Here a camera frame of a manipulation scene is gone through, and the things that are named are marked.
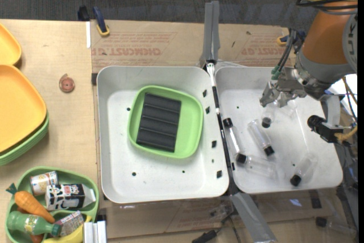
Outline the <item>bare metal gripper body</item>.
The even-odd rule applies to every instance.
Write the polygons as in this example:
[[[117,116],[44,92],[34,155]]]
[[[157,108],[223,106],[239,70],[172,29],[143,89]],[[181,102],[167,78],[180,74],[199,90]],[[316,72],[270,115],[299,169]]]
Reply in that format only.
[[[319,100],[328,89],[328,84],[311,76],[304,69],[283,67],[274,73],[274,85],[280,93],[287,98],[311,96]]]

